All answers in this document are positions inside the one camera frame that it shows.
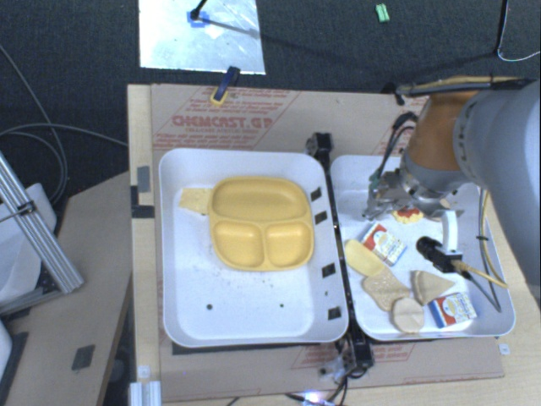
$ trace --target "black clip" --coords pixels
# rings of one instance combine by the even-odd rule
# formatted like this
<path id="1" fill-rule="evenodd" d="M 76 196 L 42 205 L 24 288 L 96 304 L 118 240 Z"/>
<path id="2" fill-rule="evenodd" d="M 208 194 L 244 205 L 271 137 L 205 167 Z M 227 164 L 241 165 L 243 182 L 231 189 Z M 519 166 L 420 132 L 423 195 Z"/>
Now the black clip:
<path id="1" fill-rule="evenodd" d="M 26 214 L 32 213 L 35 210 L 36 210 L 36 205 L 34 204 L 33 200 L 27 201 L 23 205 L 17 207 L 17 211 L 19 211 L 20 215 L 26 215 Z"/>
<path id="2" fill-rule="evenodd" d="M 214 89 L 212 95 L 210 95 L 210 102 L 216 106 L 220 106 L 227 98 L 227 87 L 230 85 L 236 85 L 238 76 L 240 75 L 240 69 L 230 66 L 226 74 L 221 79 L 221 83 Z"/>

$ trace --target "green object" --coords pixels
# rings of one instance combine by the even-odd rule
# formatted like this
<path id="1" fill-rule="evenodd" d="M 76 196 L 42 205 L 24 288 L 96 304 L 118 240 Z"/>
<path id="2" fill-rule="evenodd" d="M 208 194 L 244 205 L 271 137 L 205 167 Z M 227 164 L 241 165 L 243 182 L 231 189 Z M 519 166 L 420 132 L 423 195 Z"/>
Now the green object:
<path id="1" fill-rule="evenodd" d="M 389 13 L 387 12 L 387 7 L 381 3 L 375 5 L 375 12 L 378 14 L 380 23 L 388 23 L 391 18 L 389 18 Z"/>

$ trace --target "white tray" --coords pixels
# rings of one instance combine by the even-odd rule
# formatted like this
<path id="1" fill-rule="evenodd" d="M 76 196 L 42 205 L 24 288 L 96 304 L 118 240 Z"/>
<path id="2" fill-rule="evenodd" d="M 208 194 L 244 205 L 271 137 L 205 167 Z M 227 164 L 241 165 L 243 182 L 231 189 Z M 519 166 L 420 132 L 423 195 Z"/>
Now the white tray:
<path id="1" fill-rule="evenodd" d="M 209 218 L 178 207 L 183 188 L 212 188 L 233 176 L 292 180 L 310 200 L 314 253 L 297 269 L 243 272 L 216 256 Z M 312 157 L 295 153 L 176 149 L 160 161 L 163 253 L 163 320 L 175 343 L 190 348 L 263 343 L 321 343 L 347 329 L 342 285 L 325 175 Z M 324 277 L 325 266 L 335 273 Z"/>
<path id="2" fill-rule="evenodd" d="M 398 158 L 390 158 L 387 168 L 393 169 L 399 165 Z M 362 217 L 368 198 L 369 176 L 380 165 L 380 156 L 340 156 L 331 166 L 331 176 L 336 197 L 336 209 L 345 244 L 349 239 L 358 239 L 369 225 Z M 479 192 L 475 185 L 463 185 L 455 196 L 449 198 L 451 208 L 463 211 L 457 218 L 458 249 L 463 253 L 463 260 L 471 266 L 483 270 L 479 252 L 478 240 L 478 199 Z M 423 219 L 420 222 L 402 225 L 390 214 L 378 218 L 393 235 L 407 246 L 398 262 L 391 268 L 395 276 L 411 288 L 411 272 L 423 270 L 437 275 L 443 275 L 436 270 L 432 263 L 425 260 L 416 250 L 417 240 L 429 236 L 442 242 L 443 230 L 441 223 Z M 497 272 L 502 275 L 500 261 L 492 240 L 489 241 L 489 252 L 495 262 Z M 425 324 L 419 334 L 404 334 L 391 323 L 390 314 L 381 310 L 374 300 L 361 287 L 363 276 L 350 267 L 349 282 L 358 324 L 370 337 L 380 341 L 414 340 L 443 337 L 484 337 L 507 334 L 515 324 L 515 311 L 511 303 L 509 291 L 495 287 L 496 296 L 502 308 L 498 313 L 481 292 L 470 282 L 458 274 L 446 274 L 447 278 L 456 282 L 446 294 L 465 292 L 469 295 L 478 318 L 468 322 L 439 329 L 431 315 L 428 306 L 424 307 Z M 486 281 L 479 282 L 489 292 Z"/>

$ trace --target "white cable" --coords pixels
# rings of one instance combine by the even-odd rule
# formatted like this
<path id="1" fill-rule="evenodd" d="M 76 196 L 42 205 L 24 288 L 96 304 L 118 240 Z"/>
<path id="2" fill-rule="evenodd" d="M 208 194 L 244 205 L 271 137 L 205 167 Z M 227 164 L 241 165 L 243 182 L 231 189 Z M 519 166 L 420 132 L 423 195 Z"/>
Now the white cable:
<path id="1" fill-rule="evenodd" d="M 529 58 L 532 58 L 533 56 L 537 56 L 541 53 L 541 51 L 536 51 L 530 54 L 529 56 L 526 56 L 524 58 L 505 58 L 503 54 L 501 53 L 501 43 L 504 40 L 504 33 L 505 33 L 505 26 L 507 25 L 507 13 L 509 12 L 509 0 L 506 0 L 505 2 L 505 15 L 504 15 L 504 25 L 501 29 L 501 35 L 500 40 L 498 41 L 498 48 L 496 49 L 496 53 L 498 54 L 498 58 L 504 62 L 509 63 L 515 63 L 515 62 L 522 62 L 523 60 L 528 60 Z"/>

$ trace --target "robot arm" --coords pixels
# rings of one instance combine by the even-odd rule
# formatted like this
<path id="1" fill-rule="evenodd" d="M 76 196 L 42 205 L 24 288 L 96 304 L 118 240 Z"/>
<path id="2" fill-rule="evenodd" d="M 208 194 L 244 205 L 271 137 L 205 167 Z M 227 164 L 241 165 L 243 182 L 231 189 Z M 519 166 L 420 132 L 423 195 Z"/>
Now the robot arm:
<path id="1" fill-rule="evenodd" d="M 490 192 L 539 305 L 539 81 L 430 97 L 401 166 L 369 191 L 365 216 L 415 206 L 428 217 L 462 184 Z"/>

